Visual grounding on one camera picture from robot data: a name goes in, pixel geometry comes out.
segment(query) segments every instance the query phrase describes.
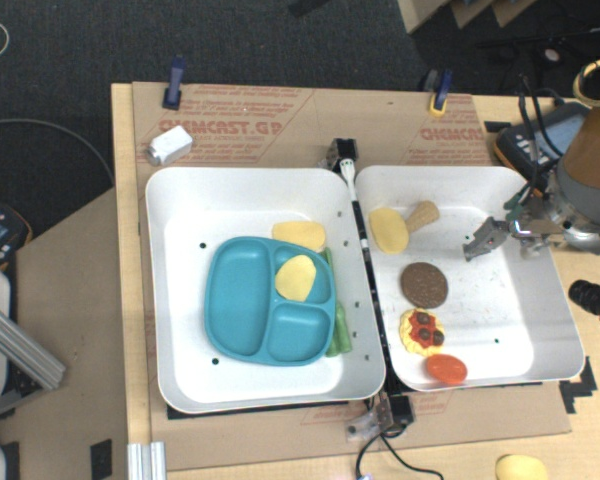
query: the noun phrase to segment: blue clamp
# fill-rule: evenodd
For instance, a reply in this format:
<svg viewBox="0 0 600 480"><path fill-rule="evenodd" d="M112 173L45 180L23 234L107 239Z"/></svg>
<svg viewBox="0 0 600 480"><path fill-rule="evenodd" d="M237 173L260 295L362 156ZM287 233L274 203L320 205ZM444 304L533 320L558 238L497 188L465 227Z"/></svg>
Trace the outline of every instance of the blue clamp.
<svg viewBox="0 0 600 480"><path fill-rule="evenodd" d="M169 76L169 87L164 90L164 99L162 107L170 110L178 110L180 108L180 97L182 91L180 84L184 75L184 57L176 55L171 62L171 73Z"/></svg>
<svg viewBox="0 0 600 480"><path fill-rule="evenodd" d="M441 117L444 115L447 109L447 96L451 89L451 70L445 69L440 76L440 83L436 92L431 96L431 102L429 103L429 112L436 116Z"/></svg>

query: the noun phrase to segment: teal plate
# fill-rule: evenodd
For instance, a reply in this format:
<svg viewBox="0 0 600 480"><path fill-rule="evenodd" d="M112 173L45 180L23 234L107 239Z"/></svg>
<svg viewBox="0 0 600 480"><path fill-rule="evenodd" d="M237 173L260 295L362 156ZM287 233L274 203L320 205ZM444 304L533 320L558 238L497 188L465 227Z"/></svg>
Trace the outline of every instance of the teal plate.
<svg viewBox="0 0 600 480"><path fill-rule="evenodd" d="M304 302L282 297L275 275L304 254L316 279ZM325 259L304 247L260 237L238 237L216 251L204 301L204 327L224 354L275 366L301 366L324 355L335 322L333 272Z"/></svg>

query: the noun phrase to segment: white connector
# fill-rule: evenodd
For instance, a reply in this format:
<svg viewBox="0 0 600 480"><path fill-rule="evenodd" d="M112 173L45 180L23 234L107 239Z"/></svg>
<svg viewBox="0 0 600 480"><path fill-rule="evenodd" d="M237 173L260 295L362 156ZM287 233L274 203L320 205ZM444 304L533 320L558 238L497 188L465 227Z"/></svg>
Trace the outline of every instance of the white connector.
<svg viewBox="0 0 600 480"><path fill-rule="evenodd" d="M192 145L193 137L178 125L153 139L145 153L151 165L169 165L189 153Z"/></svg>

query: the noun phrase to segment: white tray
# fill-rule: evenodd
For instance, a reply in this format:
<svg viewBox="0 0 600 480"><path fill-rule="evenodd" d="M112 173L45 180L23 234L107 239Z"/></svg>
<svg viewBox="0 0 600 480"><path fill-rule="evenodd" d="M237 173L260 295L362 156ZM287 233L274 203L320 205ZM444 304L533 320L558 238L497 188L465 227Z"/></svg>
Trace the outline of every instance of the white tray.
<svg viewBox="0 0 600 480"><path fill-rule="evenodd" d="M467 365L464 387L568 379L582 370L578 331L547 248L523 259L519 242L508 238L489 254L464 258L462 244L473 240L487 217L504 220L503 204L523 184L505 167L374 166L357 177L391 362L409 387L449 389L428 376L425 359L400 341L400 316L413 309L400 274L417 261L437 266L447 278L447 299L432 311L445 328L444 352ZM413 233L403 253L378 249L368 214L389 207L406 218L423 200L438 206L440 218Z"/></svg>
<svg viewBox="0 0 600 480"><path fill-rule="evenodd" d="M364 399L385 363L346 185L323 169L158 171L146 188L154 281L158 383L185 413ZM277 222L326 229L338 300L353 350L306 366L266 366L222 355L204 331L204 293L216 249L237 236L271 237Z"/></svg>

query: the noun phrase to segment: red toy tomato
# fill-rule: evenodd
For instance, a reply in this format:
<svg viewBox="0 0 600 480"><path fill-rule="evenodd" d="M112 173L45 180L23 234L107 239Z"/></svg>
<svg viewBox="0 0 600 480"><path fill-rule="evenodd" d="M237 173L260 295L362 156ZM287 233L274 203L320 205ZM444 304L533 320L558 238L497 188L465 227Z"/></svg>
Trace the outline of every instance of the red toy tomato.
<svg viewBox="0 0 600 480"><path fill-rule="evenodd" d="M429 375L445 384L461 384L467 378L467 367L455 356L434 354L427 359Z"/></svg>

